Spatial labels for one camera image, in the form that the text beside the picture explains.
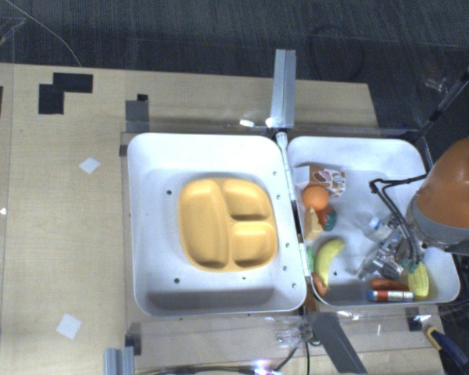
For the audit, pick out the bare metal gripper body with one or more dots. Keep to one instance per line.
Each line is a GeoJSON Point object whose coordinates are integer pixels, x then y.
{"type": "Point", "coordinates": [396, 248]}

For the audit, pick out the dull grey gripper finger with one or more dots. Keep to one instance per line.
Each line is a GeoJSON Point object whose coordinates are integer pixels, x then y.
{"type": "Point", "coordinates": [368, 268]}
{"type": "Point", "coordinates": [392, 272]}

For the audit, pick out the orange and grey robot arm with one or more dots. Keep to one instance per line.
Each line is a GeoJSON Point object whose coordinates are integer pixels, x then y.
{"type": "Point", "coordinates": [453, 193]}

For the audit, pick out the red sausage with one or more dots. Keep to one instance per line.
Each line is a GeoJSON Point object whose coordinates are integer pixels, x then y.
{"type": "Point", "coordinates": [387, 284]}

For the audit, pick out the blue red and white tube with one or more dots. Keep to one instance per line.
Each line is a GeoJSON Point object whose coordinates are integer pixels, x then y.
{"type": "Point", "coordinates": [391, 296]}

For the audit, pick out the clear plastic bottle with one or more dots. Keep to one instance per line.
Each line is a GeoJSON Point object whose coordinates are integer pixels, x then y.
{"type": "Point", "coordinates": [380, 229]}

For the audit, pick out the yellow corn cob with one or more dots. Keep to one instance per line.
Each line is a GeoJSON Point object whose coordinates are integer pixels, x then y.
{"type": "Point", "coordinates": [419, 281]}

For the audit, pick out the yellow banana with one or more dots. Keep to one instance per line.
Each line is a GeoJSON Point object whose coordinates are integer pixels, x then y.
{"type": "Point", "coordinates": [324, 260]}

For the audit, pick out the small green toy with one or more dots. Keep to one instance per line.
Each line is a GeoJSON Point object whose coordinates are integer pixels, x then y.
{"type": "Point", "coordinates": [310, 258]}

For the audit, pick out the red and teal toy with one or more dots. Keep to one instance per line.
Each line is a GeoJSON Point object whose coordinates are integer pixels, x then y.
{"type": "Point", "coordinates": [329, 219]}

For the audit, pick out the yellow pizza slice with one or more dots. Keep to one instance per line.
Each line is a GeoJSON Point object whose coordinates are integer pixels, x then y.
{"type": "Point", "coordinates": [312, 225]}

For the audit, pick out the orange ball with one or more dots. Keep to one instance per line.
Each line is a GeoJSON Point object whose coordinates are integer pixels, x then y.
{"type": "Point", "coordinates": [315, 197]}

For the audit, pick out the brown and white printed packet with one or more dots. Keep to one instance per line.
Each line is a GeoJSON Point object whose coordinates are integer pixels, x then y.
{"type": "Point", "coordinates": [334, 180]}

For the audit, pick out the white plastic tray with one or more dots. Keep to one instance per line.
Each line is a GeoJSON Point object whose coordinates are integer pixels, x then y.
{"type": "Point", "coordinates": [359, 162]}
{"type": "Point", "coordinates": [156, 229]}

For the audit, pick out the yellow divided plate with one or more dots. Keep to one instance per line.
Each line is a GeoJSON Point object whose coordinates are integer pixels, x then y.
{"type": "Point", "coordinates": [203, 225]}

